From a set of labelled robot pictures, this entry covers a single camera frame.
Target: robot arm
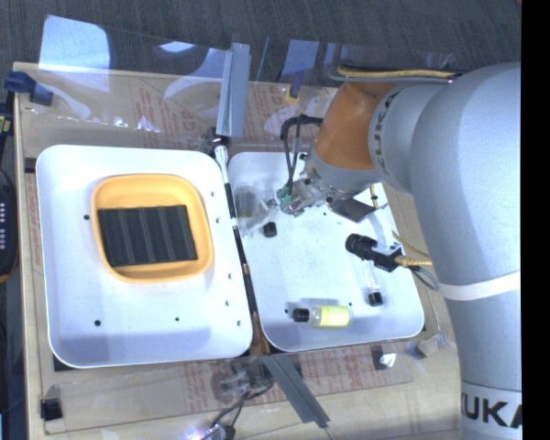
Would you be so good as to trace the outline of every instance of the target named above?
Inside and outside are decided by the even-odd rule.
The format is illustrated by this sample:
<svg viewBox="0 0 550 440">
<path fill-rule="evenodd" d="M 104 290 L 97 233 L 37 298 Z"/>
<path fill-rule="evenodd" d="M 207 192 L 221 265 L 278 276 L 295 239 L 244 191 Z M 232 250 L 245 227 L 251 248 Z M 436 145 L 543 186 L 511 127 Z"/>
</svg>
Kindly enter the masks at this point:
<svg viewBox="0 0 550 440">
<path fill-rule="evenodd" d="M 358 221 L 370 210 L 352 197 L 370 184 L 412 194 L 455 330 L 464 439 L 523 437 L 520 95 L 519 63 L 445 84 L 346 82 L 281 201 Z"/>
</svg>

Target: blue clamp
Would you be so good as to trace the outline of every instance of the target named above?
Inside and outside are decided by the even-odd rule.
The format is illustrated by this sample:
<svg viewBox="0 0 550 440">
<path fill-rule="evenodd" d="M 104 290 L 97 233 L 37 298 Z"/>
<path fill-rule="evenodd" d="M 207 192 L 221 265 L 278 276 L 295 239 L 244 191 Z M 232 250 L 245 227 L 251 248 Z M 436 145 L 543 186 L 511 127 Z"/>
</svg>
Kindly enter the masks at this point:
<svg viewBox="0 0 550 440">
<path fill-rule="evenodd" d="M 35 82 L 23 71 L 11 71 L 6 76 L 4 87 L 9 92 L 29 93 L 31 103 L 50 106 L 53 101 L 53 92 Z"/>
<path fill-rule="evenodd" d="M 6 101 L 0 104 L 0 168 L 6 146 L 6 137 L 14 136 L 13 102 L 14 93 L 29 93 L 31 103 L 49 106 L 53 93 L 35 82 L 22 71 L 11 71 L 6 76 L 4 87 L 7 90 Z"/>
</svg>

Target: gray carpet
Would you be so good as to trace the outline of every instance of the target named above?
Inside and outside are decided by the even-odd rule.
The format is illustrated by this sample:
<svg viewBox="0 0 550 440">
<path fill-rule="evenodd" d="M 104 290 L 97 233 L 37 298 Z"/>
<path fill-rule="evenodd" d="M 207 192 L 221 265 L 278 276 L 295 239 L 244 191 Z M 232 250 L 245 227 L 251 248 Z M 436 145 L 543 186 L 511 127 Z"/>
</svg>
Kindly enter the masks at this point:
<svg viewBox="0 0 550 440">
<path fill-rule="evenodd" d="M 522 48 L 522 0 L 0 0 L 0 102 L 11 64 L 39 59 L 47 15 L 222 49 L 247 43 L 251 78 L 261 81 L 278 79 L 290 39 L 367 45 L 364 58 L 378 65 L 420 66 L 433 59 L 461 71 L 518 61 Z M 120 41 L 113 68 L 150 67 Z M 324 73 L 312 76 L 310 82 L 330 83 Z M 4 169 L 14 175 L 12 139 Z M 0 319 L 6 322 L 5 285 Z M 5 393 L 0 347 L 0 411 Z"/>
</svg>

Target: yellow cable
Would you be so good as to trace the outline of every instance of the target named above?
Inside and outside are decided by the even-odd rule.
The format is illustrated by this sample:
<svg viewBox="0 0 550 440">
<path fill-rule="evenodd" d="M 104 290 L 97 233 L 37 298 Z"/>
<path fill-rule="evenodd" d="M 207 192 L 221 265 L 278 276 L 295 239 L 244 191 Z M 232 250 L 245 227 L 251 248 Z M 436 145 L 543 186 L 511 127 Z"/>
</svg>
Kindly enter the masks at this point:
<svg viewBox="0 0 550 440">
<path fill-rule="evenodd" d="M 417 247 L 413 247 L 412 245 L 410 245 L 407 241 L 405 241 L 401 236 L 399 236 L 394 231 L 392 233 L 393 233 L 393 237 L 395 239 L 397 239 L 400 243 L 402 243 L 404 248 L 409 249 L 410 251 L 413 251 L 416 254 L 419 254 L 422 258 L 426 258 L 426 259 L 430 258 L 430 255 L 428 253 L 424 253 L 423 251 L 421 251 Z"/>
<path fill-rule="evenodd" d="M 393 70 L 393 71 L 359 71 L 349 69 L 340 65 L 337 69 L 338 74 L 345 77 L 355 78 L 405 78 L 405 77 L 431 77 L 431 78 L 450 78 L 458 75 L 455 71 L 439 71 L 427 69 L 412 70 Z"/>
<path fill-rule="evenodd" d="M 375 186 L 372 184 L 368 187 L 368 191 L 370 192 L 370 200 L 373 201 L 373 207 L 376 209 L 379 208 L 379 202 L 377 202 L 377 194 L 375 194 Z"/>
<path fill-rule="evenodd" d="M 396 256 L 395 262 L 404 268 L 411 266 L 432 266 L 432 261 L 427 259 L 410 258 L 409 256 Z"/>
</svg>

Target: glass vial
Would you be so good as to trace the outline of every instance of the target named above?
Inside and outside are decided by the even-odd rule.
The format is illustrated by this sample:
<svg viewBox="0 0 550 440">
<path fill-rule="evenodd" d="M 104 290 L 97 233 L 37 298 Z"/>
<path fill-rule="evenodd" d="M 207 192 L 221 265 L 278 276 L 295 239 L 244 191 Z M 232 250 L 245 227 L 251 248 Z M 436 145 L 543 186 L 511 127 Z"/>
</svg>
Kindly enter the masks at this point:
<svg viewBox="0 0 550 440">
<path fill-rule="evenodd" d="M 295 308 L 293 321 L 319 327 L 346 327 L 350 322 L 350 311 L 346 306 L 322 304 L 309 308 Z"/>
</svg>

